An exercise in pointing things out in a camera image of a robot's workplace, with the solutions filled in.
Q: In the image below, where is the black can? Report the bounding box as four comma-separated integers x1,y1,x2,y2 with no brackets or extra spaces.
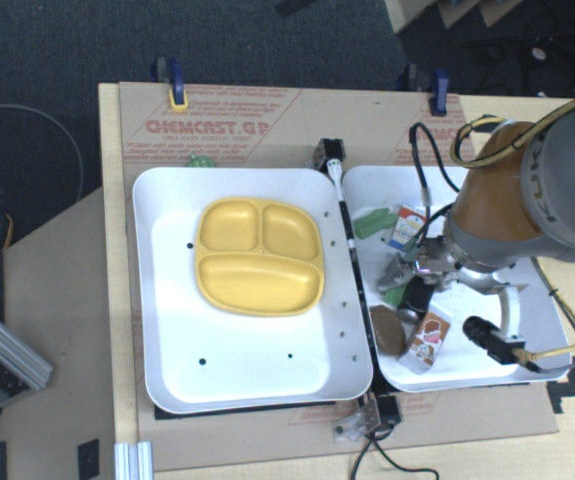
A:
397,277,436,315

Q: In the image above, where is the brown and white carton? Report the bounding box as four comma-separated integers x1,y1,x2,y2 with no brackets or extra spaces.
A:
397,305,453,376

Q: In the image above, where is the black block with thin wires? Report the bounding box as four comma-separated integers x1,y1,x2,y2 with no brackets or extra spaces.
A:
333,392,404,443
310,137,346,173

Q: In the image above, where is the yellow divided plate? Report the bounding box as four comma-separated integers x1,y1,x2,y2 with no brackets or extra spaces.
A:
193,196,326,318

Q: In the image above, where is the green toy pea pod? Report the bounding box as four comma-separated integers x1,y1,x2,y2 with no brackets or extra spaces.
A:
351,206,400,241

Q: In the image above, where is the thin black and white rod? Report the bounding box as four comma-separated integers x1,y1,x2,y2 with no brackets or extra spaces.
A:
326,160,384,400

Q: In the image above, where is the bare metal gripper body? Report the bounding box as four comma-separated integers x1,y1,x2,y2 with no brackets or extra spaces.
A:
408,236,474,290

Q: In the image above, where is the brown cardboard board red print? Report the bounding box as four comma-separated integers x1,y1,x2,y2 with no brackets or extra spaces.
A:
118,81,561,472

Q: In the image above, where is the brown oval toy food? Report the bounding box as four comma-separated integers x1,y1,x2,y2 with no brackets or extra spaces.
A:
369,304,408,359

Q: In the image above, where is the white blue and orange carton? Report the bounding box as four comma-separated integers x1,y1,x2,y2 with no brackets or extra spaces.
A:
386,204,428,255

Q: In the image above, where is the small green toy piece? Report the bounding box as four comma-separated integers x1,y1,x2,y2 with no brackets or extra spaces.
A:
382,285,411,306

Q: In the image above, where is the white plastic tray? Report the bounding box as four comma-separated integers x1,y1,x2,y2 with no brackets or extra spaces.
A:
340,164,574,394
131,166,375,415

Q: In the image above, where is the green round toy vegetable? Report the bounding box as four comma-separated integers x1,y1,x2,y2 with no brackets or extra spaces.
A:
184,153,217,170

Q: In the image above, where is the black cylinder on white bracket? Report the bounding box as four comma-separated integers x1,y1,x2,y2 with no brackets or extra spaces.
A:
461,267,529,367

